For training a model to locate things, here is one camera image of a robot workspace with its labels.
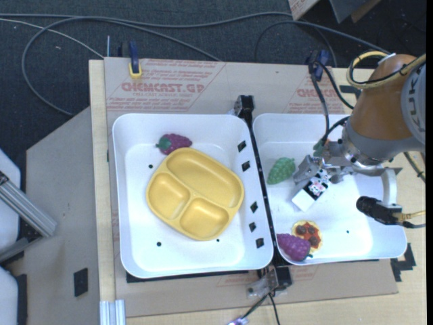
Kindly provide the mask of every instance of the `yellow plate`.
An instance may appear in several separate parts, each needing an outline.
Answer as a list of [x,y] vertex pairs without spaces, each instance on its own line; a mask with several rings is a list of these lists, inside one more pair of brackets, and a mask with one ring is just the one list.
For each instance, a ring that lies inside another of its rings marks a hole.
[[147,185],[149,208],[196,240],[212,240],[230,224],[244,199],[240,178],[193,148],[171,152]]

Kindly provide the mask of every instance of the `black hole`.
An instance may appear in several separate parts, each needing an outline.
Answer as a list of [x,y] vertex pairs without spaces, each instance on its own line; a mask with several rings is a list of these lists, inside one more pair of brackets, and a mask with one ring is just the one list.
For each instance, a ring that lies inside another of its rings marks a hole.
[[263,238],[257,238],[256,239],[256,246],[257,248],[260,248],[261,246],[265,245],[265,240],[263,240]]
[[251,231],[251,232],[253,232],[253,231],[257,228],[255,222],[252,222],[252,223],[249,225],[249,227],[250,227],[250,231]]
[[237,151],[241,152],[246,147],[246,142],[242,141],[240,144],[237,145]]
[[242,171],[243,171],[243,172],[245,172],[245,171],[248,170],[249,168],[250,168],[250,162],[249,162],[249,161],[244,162],[244,163],[242,164]]
[[257,211],[257,208],[258,208],[258,206],[257,206],[257,202],[254,202],[254,203],[250,206],[250,208],[251,208],[251,211],[252,211],[253,213],[255,213],[255,212]]

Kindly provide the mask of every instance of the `wooden edge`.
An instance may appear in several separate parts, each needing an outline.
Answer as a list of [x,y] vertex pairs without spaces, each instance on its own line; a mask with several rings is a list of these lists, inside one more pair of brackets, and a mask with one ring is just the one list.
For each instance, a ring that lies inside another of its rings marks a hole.
[[363,16],[365,16],[373,7],[375,7],[381,0],[369,0],[362,4],[360,8],[354,11],[350,16],[354,23],[358,22]]
[[89,79],[93,172],[95,176],[99,299],[114,302],[116,299],[116,281],[114,277],[110,170],[107,161],[108,135],[104,78],[104,62],[90,60]]

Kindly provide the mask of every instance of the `toy pizza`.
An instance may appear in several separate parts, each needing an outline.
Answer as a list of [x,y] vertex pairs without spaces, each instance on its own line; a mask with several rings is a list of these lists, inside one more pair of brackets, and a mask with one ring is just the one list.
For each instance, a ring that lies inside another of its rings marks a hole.
[[293,225],[292,234],[308,240],[311,244],[311,252],[317,251],[322,246],[322,234],[314,221],[297,221]]

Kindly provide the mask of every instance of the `black floor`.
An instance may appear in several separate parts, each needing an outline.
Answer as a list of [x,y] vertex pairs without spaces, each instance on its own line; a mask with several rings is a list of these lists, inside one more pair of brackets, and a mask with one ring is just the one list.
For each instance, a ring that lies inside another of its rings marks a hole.
[[[320,0],[304,19],[391,52],[418,56],[426,52],[426,6],[427,0],[382,0],[357,23],[347,18],[338,24],[329,0]],[[35,14],[103,16],[179,25],[216,22],[261,12],[289,13],[288,0],[0,0],[0,18],[40,26],[62,18],[42,18]],[[6,17],[4,14],[29,16]],[[288,20],[286,16],[266,15],[202,28],[152,30],[190,43],[228,62],[303,64],[312,50],[327,47],[314,28],[288,24]],[[161,36],[95,19],[73,20],[54,29],[82,41],[103,56],[107,55],[110,36],[111,55],[116,55],[121,42],[134,39],[142,58],[211,60]],[[0,20],[0,149],[16,162],[32,145],[70,119],[40,100],[24,79],[23,52],[37,32],[38,29],[31,26]],[[347,67],[355,56],[367,49],[330,32],[323,32],[323,35],[334,50],[339,67]],[[38,93],[54,106],[74,115],[89,105],[88,61],[98,58],[83,46],[46,32],[27,49],[24,68]]]

